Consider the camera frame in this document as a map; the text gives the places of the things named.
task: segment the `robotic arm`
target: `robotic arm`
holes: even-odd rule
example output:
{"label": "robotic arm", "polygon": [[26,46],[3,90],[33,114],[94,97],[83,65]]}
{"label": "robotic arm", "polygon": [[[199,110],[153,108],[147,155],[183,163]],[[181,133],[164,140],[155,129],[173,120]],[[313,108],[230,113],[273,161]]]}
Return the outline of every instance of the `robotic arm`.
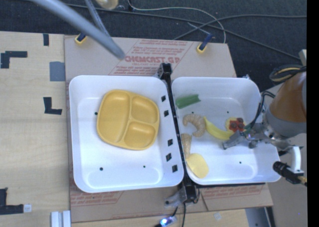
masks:
{"label": "robotic arm", "polygon": [[306,67],[285,67],[279,71],[275,70],[270,77],[273,81],[284,80],[284,83],[271,104],[263,111],[262,121],[256,123],[262,112],[266,92],[262,94],[255,119],[245,127],[244,132],[237,131],[228,141],[223,142],[223,147],[226,150],[243,141],[248,141],[249,148],[255,148],[260,142],[270,143],[293,156],[291,167],[282,162],[275,162],[273,169],[287,181],[307,186],[307,180],[300,170],[300,149],[289,142],[291,137],[307,133]]}

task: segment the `toy banana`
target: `toy banana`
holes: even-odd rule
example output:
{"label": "toy banana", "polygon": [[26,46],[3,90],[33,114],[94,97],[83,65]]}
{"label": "toy banana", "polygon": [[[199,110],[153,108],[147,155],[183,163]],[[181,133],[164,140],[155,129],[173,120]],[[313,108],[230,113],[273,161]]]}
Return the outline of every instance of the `toy banana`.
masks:
{"label": "toy banana", "polygon": [[207,132],[210,135],[212,135],[220,140],[228,140],[229,137],[234,134],[234,132],[232,132],[232,131],[224,131],[224,130],[217,128],[214,124],[212,124],[210,121],[208,121],[205,116],[204,116],[204,120],[205,120]]}

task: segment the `yellow plate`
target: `yellow plate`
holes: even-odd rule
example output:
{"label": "yellow plate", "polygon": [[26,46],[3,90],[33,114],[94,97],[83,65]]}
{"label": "yellow plate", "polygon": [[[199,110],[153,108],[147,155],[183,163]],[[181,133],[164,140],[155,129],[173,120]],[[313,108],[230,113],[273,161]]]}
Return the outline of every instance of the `yellow plate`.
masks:
{"label": "yellow plate", "polygon": [[152,100],[126,90],[111,90],[100,105],[97,132],[108,144],[144,150],[155,142],[159,123],[159,109]]}

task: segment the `dark floor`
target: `dark floor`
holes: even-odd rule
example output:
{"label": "dark floor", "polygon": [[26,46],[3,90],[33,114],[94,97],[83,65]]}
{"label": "dark floor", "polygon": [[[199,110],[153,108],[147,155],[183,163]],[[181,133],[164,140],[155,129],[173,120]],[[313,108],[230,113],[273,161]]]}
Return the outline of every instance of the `dark floor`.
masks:
{"label": "dark floor", "polygon": [[[83,0],[62,1],[85,5]],[[237,75],[240,77],[249,74],[261,91],[273,86],[268,76],[275,67],[284,64],[301,64],[298,53],[307,48],[307,0],[131,0],[131,2],[135,8],[143,9],[192,7],[204,10],[216,18],[262,14],[262,16],[241,16],[221,21],[226,30],[226,43],[229,45]],[[120,0],[119,5],[117,10],[130,11],[127,0]],[[79,32],[60,18],[28,1],[0,0],[0,6],[2,31],[63,34]],[[74,9],[91,20],[86,9],[79,7]],[[113,37],[175,39],[193,29],[186,21],[138,15],[139,13],[168,15],[201,23],[212,20],[207,14],[189,9],[135,10],[131,13],[99,12]],[[217,28],[206,26],[203,29],[214,35],[212,42],[223,43],[224,36],[220,26],[217,23],[212,25]],[[179,40],[203,41],[206,36],[207,34],[202,31],[195,31]]]}

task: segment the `wooden surface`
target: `wooden surface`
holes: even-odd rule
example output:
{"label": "wooden surface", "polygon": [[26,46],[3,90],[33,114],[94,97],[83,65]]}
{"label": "wooden surface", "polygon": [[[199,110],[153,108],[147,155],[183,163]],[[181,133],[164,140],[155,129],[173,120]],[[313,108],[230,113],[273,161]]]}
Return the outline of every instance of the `wooden surface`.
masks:
{"label": "wooden surface", "polygon": [[[1,227],[48,227],[53,211],[69,210],[65,82],[52,82],[49,63],[64,62],[63,35],[0,32],[0,52],[27,51],[0,69],[0,189],[7,205],[31,204],[32,212],[0,216]],[[44,113],[43,97],[62,115]],[[247,227],[245,210],[186,214],[185,226]],[[178,215],[179,225],[182,215]],[[74,227],[149,227],[161,217],[73,224]]]}

